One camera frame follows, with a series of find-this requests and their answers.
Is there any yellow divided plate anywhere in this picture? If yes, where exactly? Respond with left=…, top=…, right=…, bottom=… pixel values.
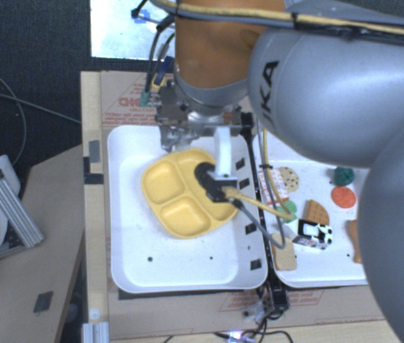
left=140, top=147, right=240, bottom=240

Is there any chocolate chip biscuit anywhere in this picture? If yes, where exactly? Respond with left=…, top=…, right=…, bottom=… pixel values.
left=276, top=166, right=300, bottom=194

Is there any white plastic tray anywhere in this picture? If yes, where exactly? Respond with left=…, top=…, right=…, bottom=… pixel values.
left=107, top=124, right=269, bottom=294
left=254, top=129, right=371, bottom=289

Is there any tan bread slice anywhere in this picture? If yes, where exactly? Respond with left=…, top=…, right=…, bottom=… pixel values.
left=270, top=232, right=299, bottom=272

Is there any green round toy food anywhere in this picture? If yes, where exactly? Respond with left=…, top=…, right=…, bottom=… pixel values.
left=276, top=199, right=298, bottom=224

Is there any black cylinder on white bracket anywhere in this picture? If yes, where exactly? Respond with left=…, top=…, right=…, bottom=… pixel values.
left=194, top=126, right=240, bottom=204

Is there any red and white packet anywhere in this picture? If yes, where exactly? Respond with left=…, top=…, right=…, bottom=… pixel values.
left=258, top=167, right=290, bottom=207

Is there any black block with wires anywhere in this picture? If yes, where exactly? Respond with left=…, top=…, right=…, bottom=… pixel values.
left=270, top=283, right=290, bottom=313
left=240, top=111, right=255, bottom=136

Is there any dark green broccoli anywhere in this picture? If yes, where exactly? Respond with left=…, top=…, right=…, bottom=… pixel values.
left=332, top=166, right=356, bottom=187

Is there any brown cardboard board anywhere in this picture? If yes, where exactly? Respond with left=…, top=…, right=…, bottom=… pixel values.
left=99, top=70, right=385, bottom=339

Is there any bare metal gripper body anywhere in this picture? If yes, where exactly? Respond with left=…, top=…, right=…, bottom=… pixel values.
left=154, top=83, right=242, bottom=139

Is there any brown waffle slice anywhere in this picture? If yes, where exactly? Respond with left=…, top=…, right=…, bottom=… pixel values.
left=302, top=199, right=331, bottom=226

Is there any orange round toy food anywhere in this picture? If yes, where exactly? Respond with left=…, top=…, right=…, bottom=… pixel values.
left=331, top=186, right=358, bottom=209

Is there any orange brown toy food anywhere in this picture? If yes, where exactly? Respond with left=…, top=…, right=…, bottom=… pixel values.
left=345, top=219, right=364, bottom=264

